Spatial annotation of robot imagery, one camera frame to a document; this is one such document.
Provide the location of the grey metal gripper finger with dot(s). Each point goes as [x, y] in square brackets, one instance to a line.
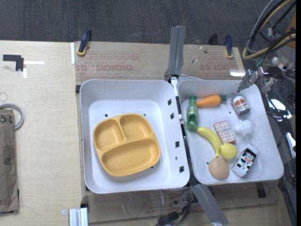
[247, 80]
[267, 86]

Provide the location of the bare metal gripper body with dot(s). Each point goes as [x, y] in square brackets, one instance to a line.
[281, 62]

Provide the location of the orange and white can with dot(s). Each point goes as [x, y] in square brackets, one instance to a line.
[240, 105]

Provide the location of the orange carrot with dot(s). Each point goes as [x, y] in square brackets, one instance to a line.
[209, 100]

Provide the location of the white plastic tray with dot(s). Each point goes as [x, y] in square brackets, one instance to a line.
[261, 135]
[131, 95]

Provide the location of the orange and white carton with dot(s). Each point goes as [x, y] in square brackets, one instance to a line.
[224, 132]

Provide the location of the green plastic bottle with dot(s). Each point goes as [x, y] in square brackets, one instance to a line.
[192, 113]

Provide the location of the yellow banana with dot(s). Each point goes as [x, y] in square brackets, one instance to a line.
[211, 136]

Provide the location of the thin black and white rod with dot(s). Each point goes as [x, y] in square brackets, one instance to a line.
[178, 103]

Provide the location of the yellow lemon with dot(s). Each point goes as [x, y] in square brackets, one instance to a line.
[228, 151]

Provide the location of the white cow print carton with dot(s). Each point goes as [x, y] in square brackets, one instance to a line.
[245, 161]

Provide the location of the brown cardboard board red print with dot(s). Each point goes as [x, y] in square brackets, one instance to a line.
[131, 62]

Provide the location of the yellow divided plate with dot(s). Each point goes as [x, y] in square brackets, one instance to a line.
[128, 147]

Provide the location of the brown paper bag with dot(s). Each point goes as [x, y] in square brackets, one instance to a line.
[8, 163]

